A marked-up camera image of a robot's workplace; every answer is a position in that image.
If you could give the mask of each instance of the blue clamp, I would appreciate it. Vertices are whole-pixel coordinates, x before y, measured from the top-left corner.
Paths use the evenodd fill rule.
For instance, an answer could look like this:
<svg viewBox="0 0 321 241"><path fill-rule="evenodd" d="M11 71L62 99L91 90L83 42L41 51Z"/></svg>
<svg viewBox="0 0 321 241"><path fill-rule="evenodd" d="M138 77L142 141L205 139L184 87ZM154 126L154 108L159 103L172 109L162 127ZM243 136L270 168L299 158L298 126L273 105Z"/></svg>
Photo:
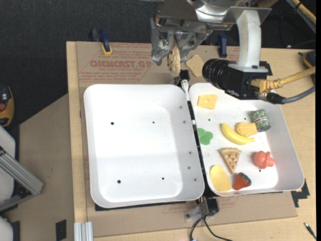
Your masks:
<svg viewBox="0 0 321 241"><path fill-rule="evenodd" d="M105 55L110 55L112 53L108 35L104 29L100 29L99 32L97 29L92 29L89 33L89 40L94 42L102 42L101 48Z"/></svg>
<svg viewBox="0 0 321 241"><path fill-rule="evenodd" d="M218 39L217 44L219 46L218 48L219 56L220 58L226 58L227 57L227 53L226 53L227 38L225 34L219 34L217 39Z"/></svg>
<svg viewBox="0 0 321 241"><path fill-rule="evenodd" d="M110 55L112 53L112 50L111 50L111 46L109 44L108 35L104 29L100 29L99 32L100 32L100 36L101 36L102 49L104 51L104 54Z"/></svg>

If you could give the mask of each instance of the black carpet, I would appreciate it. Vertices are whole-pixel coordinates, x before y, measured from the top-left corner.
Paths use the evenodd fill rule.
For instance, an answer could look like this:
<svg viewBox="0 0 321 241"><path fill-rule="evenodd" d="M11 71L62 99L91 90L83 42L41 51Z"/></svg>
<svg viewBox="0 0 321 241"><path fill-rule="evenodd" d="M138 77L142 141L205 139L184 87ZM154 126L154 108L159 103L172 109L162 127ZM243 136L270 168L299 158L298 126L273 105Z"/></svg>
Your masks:
<svg viewBox="0 0 321 241"><path fill-rule="evenodd" d="M316 14L316 0L301 0ZM152 3L139 0L0 0L0 83L14 93L19 125L68 92L66 41L104 28L112 42L150 43ZM206 45L217 43L218 32ZM226 33L238 45L236 26ZM315 49L315 34L284 1L262 24L262 47Z"/></svg>

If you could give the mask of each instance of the plastic pizza slice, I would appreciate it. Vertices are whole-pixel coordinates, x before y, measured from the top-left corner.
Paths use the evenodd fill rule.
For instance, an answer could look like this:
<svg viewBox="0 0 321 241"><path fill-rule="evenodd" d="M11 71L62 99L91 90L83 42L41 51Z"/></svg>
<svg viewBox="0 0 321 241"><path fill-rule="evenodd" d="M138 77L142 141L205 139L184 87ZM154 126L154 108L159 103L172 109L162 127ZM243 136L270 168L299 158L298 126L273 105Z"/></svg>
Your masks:
<svg viewBox="0 0 321 241"><path fill-rule="evenodd" d="M220 149L220 155L222 156L226 166L229 168L230 173L233 174L239 161L241 151L237 148L222 148Z"/></svg>

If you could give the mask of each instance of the orange device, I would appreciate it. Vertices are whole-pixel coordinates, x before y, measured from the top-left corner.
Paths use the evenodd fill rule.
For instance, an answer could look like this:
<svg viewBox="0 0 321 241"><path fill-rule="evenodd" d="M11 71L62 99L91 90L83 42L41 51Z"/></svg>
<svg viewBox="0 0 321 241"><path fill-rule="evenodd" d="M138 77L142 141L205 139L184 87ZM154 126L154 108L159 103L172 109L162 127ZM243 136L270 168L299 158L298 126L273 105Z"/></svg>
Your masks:
<svg viewBox="0 0 321 241"><path fill-rule="evenodd" d="M315 66L316 54L315 50L312 50L303 56L303 64L306 68L312 68ZM315 85L315 73L311 75L313 84Z"/></svg>
<svg viewBox="0 0 321 241"><path fill-rule="evenodd" d="M10 88L0 84L0 125L7 127L14 117L14 97Z"/></svg>

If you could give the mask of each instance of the cardboard sheet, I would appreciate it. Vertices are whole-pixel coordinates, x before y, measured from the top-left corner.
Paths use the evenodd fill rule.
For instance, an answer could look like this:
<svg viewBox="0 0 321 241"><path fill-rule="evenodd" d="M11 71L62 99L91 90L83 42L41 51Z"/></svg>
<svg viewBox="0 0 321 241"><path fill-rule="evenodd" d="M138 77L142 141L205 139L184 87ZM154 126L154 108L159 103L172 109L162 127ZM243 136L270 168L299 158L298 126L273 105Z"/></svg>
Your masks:
<svg viewBox="0 0 321 241"><path fill-rule="evenodd" d="M19 162L44 183L39 195L4 214L11 223L20 222L21 241L56 240L60 222L66 226L64 240L73 240L68 103L65 95L19 126Z"/></svg>
<svg viewBox="0 0 321 241"><path fill-rule="evenodd" d="M88 147L83 103L85 89L96 83L167 84L173 81L166 63L157 66L150 58L151 44L111 43L113 53L103 54L101 44L77 42L79 93L84 151L84 171L88 221L93 222L95 237L186 228L184 212L193 208L194 201L137 208L96 211L89 184ZM239 49L228 47L227 60L237 61ZM200 55L203 61L218 58L217 47L199 46L189 58ZM191 74L190 85L205 82ZM208 224L227 224L297 216L290 192L217 197L220 212Z"/></svg>

